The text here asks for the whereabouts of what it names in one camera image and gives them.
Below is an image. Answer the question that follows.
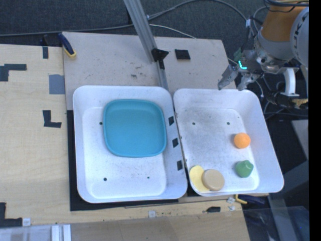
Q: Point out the black block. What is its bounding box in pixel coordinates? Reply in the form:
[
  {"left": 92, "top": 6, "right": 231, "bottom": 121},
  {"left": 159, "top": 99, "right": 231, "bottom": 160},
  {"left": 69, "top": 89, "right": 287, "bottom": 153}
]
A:
[
  {"left": 174, "top": 49, "right": 191, "bottom": 61},
  {"left": 202, "top": 206, "right": 222, "bottom": 214}
]

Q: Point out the tan round biscuit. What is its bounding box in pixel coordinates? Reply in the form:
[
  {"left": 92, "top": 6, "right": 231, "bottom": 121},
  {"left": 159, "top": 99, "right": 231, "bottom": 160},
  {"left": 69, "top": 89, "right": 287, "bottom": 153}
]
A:
[{"left": 201, "top": 169, "right": 226, "bottom": 192}]

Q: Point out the yellow round disc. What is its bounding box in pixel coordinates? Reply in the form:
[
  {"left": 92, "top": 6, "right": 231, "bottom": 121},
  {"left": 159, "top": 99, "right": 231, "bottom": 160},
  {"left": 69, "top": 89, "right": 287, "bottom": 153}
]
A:
[{"left": 189, "top": 165, "right": 210, "bottom": 193}]

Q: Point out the blue plate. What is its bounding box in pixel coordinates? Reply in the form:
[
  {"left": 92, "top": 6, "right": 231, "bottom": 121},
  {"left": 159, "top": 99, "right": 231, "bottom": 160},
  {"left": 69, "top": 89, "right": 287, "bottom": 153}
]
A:
[{"left": 102, "top": 98, "right": 168, "bottom": 159}]

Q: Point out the pale wood board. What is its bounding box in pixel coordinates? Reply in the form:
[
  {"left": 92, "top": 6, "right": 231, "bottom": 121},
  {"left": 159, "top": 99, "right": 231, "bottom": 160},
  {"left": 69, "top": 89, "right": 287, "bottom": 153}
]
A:
[{"left": 62, "top": 31, "right": 269, "bottom": 208}]

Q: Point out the orange ball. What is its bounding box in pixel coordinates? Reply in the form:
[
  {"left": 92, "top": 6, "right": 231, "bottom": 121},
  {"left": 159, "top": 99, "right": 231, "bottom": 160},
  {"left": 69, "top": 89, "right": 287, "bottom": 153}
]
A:
[{"left": 233, "top": 132, "right": 252, "bottom": 150}]

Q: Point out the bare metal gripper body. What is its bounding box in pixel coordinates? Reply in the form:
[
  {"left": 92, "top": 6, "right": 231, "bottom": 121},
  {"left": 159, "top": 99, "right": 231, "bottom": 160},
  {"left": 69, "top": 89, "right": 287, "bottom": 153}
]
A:
[{"left": 232, "top": 49, "right": 286, "bottom": 79}]

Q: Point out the green toy pepper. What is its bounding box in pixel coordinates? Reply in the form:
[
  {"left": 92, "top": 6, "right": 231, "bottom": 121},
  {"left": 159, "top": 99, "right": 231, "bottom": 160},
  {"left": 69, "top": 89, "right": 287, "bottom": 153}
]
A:
[{"left": 234, "top": 159, "right": 254, "bottom": 179}]

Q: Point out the white plastic tray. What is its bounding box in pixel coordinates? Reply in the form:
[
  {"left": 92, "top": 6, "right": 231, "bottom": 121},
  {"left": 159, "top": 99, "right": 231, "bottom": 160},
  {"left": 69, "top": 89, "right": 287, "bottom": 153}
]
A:
[
  {"left": 72, "top": 85, "right": 189, "bottom": 204},
  {"left": 173, "top": 87, "right": 285, "bottom": 198}
]

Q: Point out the black cylinder on white bracket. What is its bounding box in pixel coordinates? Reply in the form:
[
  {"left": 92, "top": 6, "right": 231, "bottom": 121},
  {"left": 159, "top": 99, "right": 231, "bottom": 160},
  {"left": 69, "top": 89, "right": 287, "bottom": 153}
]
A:
[{"left": 265, "top": 67, "right": 308, "bottom": 110}]

